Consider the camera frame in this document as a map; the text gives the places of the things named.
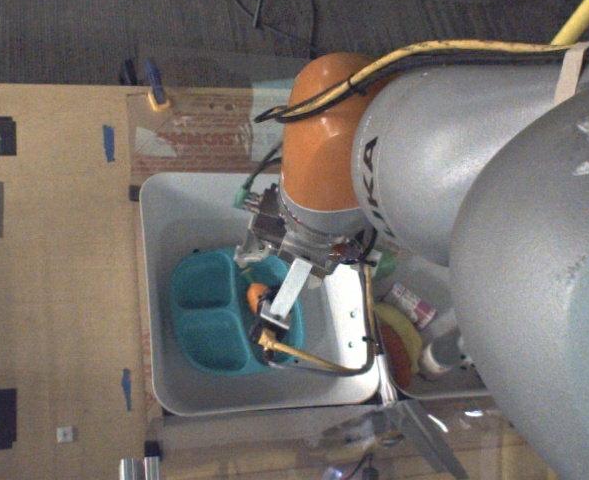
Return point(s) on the yellow banana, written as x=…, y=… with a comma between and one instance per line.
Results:
x=404, y=325

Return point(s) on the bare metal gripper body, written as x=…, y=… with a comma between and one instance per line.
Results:
x=304, y=245

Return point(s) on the teal divided plate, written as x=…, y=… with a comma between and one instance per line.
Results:
x=209, y=313

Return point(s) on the white plastic tray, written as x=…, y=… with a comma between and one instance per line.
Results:
x=441, y=390
x=199, y=208

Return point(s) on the green round toy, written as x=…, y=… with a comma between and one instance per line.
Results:
x=386, y=267

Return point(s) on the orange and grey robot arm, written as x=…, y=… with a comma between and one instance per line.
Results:
x=424, y=168

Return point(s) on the orange carrot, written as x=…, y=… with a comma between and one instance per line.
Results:
x=255, y=295

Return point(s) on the white bottle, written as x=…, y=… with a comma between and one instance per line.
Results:
x=441, y=353

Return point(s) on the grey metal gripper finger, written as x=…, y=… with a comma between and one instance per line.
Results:
x=250, y=256

